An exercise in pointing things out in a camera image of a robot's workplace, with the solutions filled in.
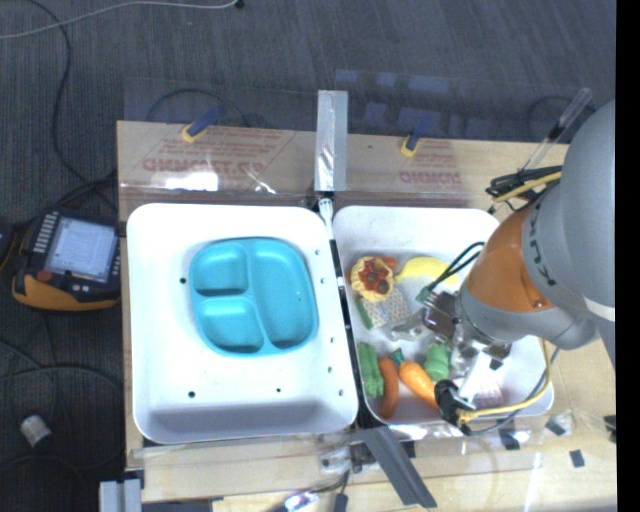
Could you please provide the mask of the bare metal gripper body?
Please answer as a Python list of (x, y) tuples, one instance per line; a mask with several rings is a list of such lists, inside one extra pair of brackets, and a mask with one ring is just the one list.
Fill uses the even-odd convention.
[(463, 360), (484, 352), (495, 360), (505, 360), (511, 346), (482, 332), (464, 312), (457, 293), (431, 294), (425, 302), (424, 324), (447, 342)]

